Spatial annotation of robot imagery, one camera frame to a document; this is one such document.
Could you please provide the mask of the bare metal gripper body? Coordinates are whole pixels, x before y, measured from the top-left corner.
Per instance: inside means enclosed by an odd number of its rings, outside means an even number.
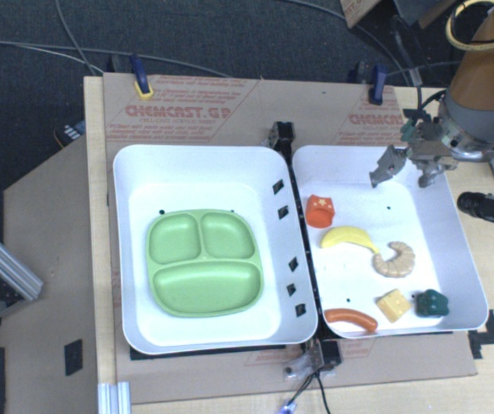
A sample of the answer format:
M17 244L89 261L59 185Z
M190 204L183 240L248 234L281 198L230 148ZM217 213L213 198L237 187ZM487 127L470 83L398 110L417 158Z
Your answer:
M406 123L406 157L421 170L450 170L459 161L480 162L489 153L484 123L475 117L435 117Z

